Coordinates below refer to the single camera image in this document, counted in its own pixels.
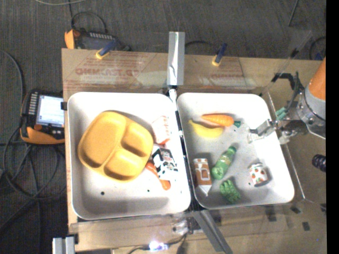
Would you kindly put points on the yellow divided plate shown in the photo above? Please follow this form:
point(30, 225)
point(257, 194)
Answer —
point(111, 144)

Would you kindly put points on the white plastic tray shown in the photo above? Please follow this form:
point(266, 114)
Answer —
point(119, 200)
point(254, 107)

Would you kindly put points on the orange sausage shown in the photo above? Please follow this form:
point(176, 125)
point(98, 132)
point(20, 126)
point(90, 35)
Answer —
point(164, 184)

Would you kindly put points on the black cylinder on white bracket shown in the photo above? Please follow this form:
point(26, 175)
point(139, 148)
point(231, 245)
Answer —
point(319, 162)

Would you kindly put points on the green plastic bottle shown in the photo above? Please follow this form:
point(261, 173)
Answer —
point(223, 163)

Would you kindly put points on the brown cardboard board red print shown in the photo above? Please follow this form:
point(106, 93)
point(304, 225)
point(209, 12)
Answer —
point(111, 70)

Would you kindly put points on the yellow banana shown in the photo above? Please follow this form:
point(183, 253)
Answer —
point(208, 132)

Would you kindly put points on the brown and white carton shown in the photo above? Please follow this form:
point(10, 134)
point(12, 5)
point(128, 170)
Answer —
point(202, 173)

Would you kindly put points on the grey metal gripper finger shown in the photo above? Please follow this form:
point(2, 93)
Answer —
point(265, 128)
point(252, 138)

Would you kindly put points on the black and white carton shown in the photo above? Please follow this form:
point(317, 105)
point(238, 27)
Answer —
point(166, 165)

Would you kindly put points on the white and orange packet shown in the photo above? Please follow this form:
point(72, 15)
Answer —
point(161, 130)

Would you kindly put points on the orange carrot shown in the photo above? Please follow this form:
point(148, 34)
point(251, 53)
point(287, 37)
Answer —
point(218, 119)

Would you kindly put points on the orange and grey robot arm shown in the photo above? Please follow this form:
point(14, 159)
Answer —
point(317, 81)

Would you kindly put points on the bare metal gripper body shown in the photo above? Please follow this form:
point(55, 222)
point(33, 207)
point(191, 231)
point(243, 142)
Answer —
point(296, 127)

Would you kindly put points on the green broccoli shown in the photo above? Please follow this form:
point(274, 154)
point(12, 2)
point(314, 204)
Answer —
point(230, 192)

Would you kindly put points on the white can strawberry print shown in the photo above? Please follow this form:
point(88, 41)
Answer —
point(258, 174)

